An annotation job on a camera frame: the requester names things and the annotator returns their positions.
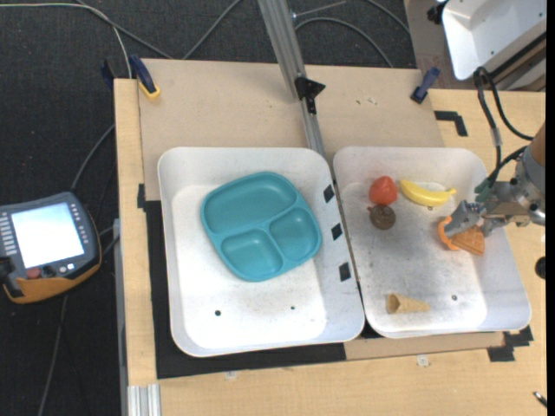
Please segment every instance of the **toy tomato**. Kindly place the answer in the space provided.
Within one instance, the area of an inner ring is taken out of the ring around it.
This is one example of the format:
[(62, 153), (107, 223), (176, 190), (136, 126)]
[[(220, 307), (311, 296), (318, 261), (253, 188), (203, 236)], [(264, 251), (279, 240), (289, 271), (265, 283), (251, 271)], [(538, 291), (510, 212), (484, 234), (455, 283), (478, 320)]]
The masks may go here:
[(397, 200), (397, 185), (389, 176), (381, 176), (372, 182), (369, 197), (374, 204), (389, 205)]

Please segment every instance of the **black carpet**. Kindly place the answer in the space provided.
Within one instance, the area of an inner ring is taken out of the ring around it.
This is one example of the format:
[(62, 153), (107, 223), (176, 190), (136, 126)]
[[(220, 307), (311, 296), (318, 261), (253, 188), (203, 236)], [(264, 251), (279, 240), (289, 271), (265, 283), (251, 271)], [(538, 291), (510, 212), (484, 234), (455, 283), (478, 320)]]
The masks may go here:
[[(173, 58), (183, 57), (234, 0), (82, 0)], [(406, 22), (402, 0), (374, 0)], [(288, 0), (298, 14), (355, 25), (396, 68), (415, 68), (410, 37), (363, 0)], [(71, 0), (0, 0), (73, 3)], [(358, 33), (330, 22), (298, 31), (306, 63), (387, 66)], [(160, 57), (128, 36), (129, 54)], [(0, 205), (69, 189), (96, 141), (113, 123), (113, 99), (101, 78), (108, 58), (126, 66), (112, 29), (90, 12), (0, 7)], [(274, 62), (256, 0), (244, 0), (191, 56), (195, 60)], [(114, 137), (99, 148), (76, 192), (99, 231), (118, 217)], [(103, 243), (108, 244), (107, 234)], [(120, 411), (113, 258), (69, 292), (62, 338), (44, 415), (116, 415)], [(0, 294), (0, 414), (39, 411), (60, 321), (62, 298), (16, 305)]]

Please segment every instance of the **blue divided plate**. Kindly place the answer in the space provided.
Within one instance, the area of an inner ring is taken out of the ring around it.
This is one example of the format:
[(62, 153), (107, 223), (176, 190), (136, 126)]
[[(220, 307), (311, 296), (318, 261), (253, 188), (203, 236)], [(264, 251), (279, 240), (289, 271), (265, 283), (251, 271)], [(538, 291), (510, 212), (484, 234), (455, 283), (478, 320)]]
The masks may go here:
[(258, 172), (210, 192), (200, 207), (225, 265), (246, 281), (279, 276), (313, 257), (322, 235), (301, 193), (285, 177)]

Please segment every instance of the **toy banana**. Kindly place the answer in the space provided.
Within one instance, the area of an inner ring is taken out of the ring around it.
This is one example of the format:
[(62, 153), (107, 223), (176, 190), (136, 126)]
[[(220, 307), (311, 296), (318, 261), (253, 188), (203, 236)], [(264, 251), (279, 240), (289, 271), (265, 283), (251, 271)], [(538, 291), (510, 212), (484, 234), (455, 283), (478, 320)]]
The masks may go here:
[(447, 191), (430, 191), (409, 180), (401, 180), (399, 186), (407, 198), (424, 206), (441, 206), (457, 192), (454, 188)]

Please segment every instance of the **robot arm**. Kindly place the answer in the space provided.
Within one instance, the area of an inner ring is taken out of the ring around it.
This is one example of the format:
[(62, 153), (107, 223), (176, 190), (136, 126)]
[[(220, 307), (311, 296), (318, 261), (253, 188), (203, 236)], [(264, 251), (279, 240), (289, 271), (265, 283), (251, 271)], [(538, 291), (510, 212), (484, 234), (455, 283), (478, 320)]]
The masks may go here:
[(510, 223), (545, 226), (545, 123), (530, 145), (509, 157), (518, 162), (511, 180), (498, 182), (495, 176), (493, 181), (488, 178), (476, 187), (474, 202), (460, 202), (443, 225), (446, 237), (466, 231), (480, 220), (485, 237)]

